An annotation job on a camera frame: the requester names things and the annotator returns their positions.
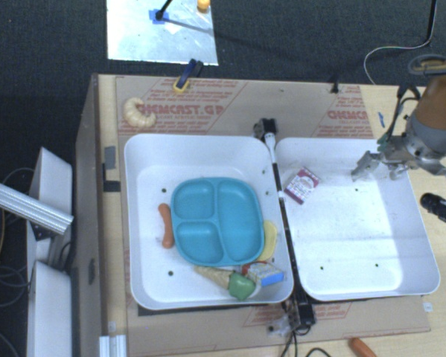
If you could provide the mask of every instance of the black floor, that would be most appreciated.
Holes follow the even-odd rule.
[[[201,77],[369,83],[363,59],[382,45],[420,45],[431,0],[211,0],[218,67]],[[446,55],[446,0],[438,1],[430,46],[381,51],[368,67],[378,84],[416,83],[407,63]],[[176,76],[181,65],[106,58],[106,0],[0,0],[0,181],[34,167],[45,147],[72,162],[93,72]],[[30,175],[14,176],[25,191]],[[6,229],[1,262],[25,264],[23,222]],[[0,286],[0,299],[12,296]],[[0,332],[25,355],[27,301],[0,309]],[[12,356],[0,341],[0,356]]]

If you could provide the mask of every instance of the white tray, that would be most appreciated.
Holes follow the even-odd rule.
[[[293,275],[287,252],[278,194],[267,148],[239,136],[141,134],[124,151],[130,231],[130,285],[135,300],[148,309],[279,303],[292,292]],[[273,265],[285,280],[255,292],[244,302],[207,278],[176,247],[162,247],[163,221],[159,204],[170,204],[173,190],[199,177],[232,177],[249,184],[263,219],[278,228]]]
[[[285,138],[276,154],[283,186],[301,167],[320,178],[286,208],[302,286],[318,300],[424,295],[439,270],[407,174],[393,181],[381,164],[356,182],[351,170],[372,140]]]

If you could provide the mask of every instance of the orange ball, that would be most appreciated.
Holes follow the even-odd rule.
[[[197,6],[200,10],[207,10],[209,5],[211,4],[211,0],[198,0]]]

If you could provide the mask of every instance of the blue plate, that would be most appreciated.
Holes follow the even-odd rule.
[[[196,178],[181,183],[171,197],[176,247],[201,266],[231,266],[254,261],[264,247],[258,199],[234,178]]]

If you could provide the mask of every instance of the orange toy sausage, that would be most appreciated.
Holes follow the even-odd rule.
[[[363,341],[359,338],[353,338],[350,340],[350,348],[355,352],[357,357],[377,357]]]
[[[165,224],[165,235],[163,236],[162,246],[164,248],[172,248],[175,244],[173,236],[173,225],[171,223],[171,209],[167,204],[160,204],[158,211],[162,215],[163,223]]]

